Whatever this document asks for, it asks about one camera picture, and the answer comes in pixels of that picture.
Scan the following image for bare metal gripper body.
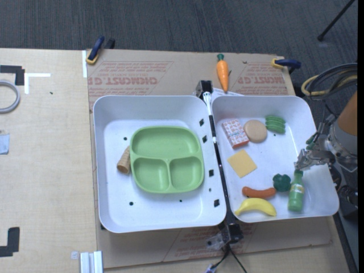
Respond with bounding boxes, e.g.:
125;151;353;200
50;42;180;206
304;135;358;172

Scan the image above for green broccoli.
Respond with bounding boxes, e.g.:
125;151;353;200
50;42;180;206
272;173;292;193

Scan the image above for green bottle yellow label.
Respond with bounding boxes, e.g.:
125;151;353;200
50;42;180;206
287;169;305;213

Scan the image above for white plastic tray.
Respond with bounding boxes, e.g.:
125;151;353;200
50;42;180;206
211;95;340;224
93;95;228;234

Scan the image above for green pea pods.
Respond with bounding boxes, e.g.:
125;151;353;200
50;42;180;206
264;114;287;134

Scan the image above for orange sausage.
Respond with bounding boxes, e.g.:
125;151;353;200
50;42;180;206
242;186;277;200

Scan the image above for tan round biscuit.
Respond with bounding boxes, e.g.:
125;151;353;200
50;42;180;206
243;119;268;144

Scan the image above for yellow banana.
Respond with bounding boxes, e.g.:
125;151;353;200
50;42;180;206
234;197;278;217

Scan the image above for yellow cheese slice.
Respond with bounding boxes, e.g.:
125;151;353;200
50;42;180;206
226;149;258;179

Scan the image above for orange and white carton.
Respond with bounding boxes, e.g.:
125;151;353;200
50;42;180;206
221;118;250;150

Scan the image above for thin black and white rod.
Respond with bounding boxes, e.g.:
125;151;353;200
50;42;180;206
202;92;233;226

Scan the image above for orange carrot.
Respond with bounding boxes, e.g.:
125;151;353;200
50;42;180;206
216;53;231;93

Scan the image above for green divided plate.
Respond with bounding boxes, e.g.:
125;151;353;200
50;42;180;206
130;126;205;195

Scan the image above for brown cardboard board red print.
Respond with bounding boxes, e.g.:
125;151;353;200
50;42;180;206
85;49;333;270

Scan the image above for tan waffle cone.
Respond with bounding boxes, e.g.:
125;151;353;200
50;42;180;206
116;145;132;175

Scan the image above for white tape roll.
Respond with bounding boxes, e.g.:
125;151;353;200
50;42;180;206
0;80;21;114

